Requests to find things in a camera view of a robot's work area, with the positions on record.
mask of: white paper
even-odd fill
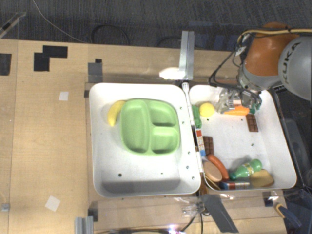
[[[67,101],[68,100],[68,95],[69,95],[69,92],[61,92],[59,94],[59,100]]]
[[[51,211],[56,212],[60,204],[60,200],[56,197],[50,196],[48,201],[45,204],[45,207]]]

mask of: black floor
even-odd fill
[[[291,27],[311,27],[312,0],[35,0],[42,13],[71,36],[91,42],[100,24],[120,27],[130,45],[179,48],[176,37],[194,30],[196,45],[227,50],[244,28],[270,21]],[[48,24],[32,0],[0,0],[0,23],[25,12],[19,34],[7,38],[76,42]],[[105,26],[94,33],[94,42],[127,44],[122,32]]]

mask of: bottle label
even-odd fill
[[[249,175],[254,173],[254,169],[251,167],[251,165],[249,163],[243,164],[243,167],[245,167],[247,169]]]

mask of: wooden table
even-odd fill
[[[50,58],[49,72],[34,72],[34,53],[42,52],[43,45],[67,46],[68,58]],[[179,52],[0,40],[0,53],[12,54],[10,75],[0,76],[0,203],[9,202],[11,207],[9,212],[0,212],[0,233],[70,234],[74,233],[75,217],[87,216],[84,90],[88,63],[102,59],[104,76],[157,77],[160,70],[178,66]],[[208,77],[227,54],[195,51],[194,76]],[[236,72],[227,63],[219,76],[232,79]],[[61,92],[69,92],[67,101],[59,100]],[[278,201],[285,204],[282,192],[276,193]],[[55,212],[45,207],[51,195],[60,200]],[[273,207],[264,207],[260,192],[233,195],[247,198],[224,201],[240,233],[286,233],[282,218]],[[200,233],[198,221],[187,229],[188,233]],[[204,233],[220,233],[210,216],[204,217]]]

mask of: sausage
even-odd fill
[[[222,164],[220,159],[218,159],[213,154],[209,154],[207,158],[213,165],[215,165],[220,170],[223,180],[228,180],[230,178],[228,170],[226,170],[225,166]]]

